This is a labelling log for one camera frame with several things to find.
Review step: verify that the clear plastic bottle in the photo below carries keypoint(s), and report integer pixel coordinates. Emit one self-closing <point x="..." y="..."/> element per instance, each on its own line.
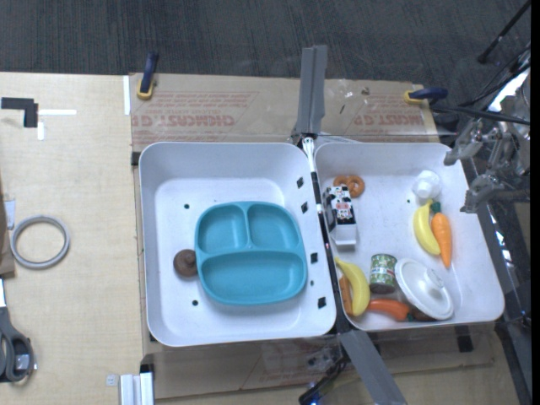
<point x="426" y="186"/>

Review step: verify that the grey scissors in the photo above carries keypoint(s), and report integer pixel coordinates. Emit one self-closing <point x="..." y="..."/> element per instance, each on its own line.
<point x="8" y="331"/>

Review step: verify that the white cow print carton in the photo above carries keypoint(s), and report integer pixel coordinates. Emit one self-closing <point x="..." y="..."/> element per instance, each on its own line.
<point x="341" y="209"/>

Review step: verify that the blue divided plate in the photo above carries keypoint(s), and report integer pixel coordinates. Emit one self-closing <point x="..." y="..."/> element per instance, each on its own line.
<point x="253" y="272"/>

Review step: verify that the brown cardboard board red print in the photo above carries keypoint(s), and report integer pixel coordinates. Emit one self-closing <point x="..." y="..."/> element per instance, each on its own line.
<point x="236" y="112"/>

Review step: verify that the yellow banana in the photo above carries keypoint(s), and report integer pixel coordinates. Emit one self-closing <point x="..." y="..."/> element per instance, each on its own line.
<point x="358" y="285"/>
<point x="422" y="230"/>

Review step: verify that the thin black and white rod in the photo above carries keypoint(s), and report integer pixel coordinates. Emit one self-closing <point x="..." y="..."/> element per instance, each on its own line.
<point x="314" y="179"/>

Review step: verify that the white plastic tray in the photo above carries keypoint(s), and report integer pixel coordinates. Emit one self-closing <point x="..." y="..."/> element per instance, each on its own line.
<point x="384" y="226"/>
<point x="169" y="171"/>

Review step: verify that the brown doughnut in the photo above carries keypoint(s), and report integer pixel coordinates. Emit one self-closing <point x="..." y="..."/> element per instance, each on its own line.
<point x="183" y="263"/>

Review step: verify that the orange sausage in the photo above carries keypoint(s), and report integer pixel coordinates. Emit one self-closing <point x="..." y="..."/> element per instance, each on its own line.
<point x="346" y="295"/>

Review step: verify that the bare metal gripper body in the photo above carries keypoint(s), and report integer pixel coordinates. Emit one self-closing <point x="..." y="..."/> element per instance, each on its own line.
<point x="512" y="150"/>

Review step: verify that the white round lid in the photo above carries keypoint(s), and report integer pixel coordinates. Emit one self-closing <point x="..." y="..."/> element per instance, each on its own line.
<point x="424" y="289"/>

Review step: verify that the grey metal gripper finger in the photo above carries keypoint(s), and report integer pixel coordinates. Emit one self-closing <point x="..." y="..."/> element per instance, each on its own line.
<point x="481" y="190"/>
<point x="464" y="144"/>

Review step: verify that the orange carrot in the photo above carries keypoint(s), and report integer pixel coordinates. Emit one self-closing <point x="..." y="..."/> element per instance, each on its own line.
<point x="442" y="234"/>
<point x="388" y="308"/>

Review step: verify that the green can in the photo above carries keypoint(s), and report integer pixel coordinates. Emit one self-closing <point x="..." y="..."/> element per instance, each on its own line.
<point x="383" y="270"/>

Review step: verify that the orange pretzel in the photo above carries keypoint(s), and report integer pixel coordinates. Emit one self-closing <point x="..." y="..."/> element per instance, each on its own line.
<point x="357" y="186"/>

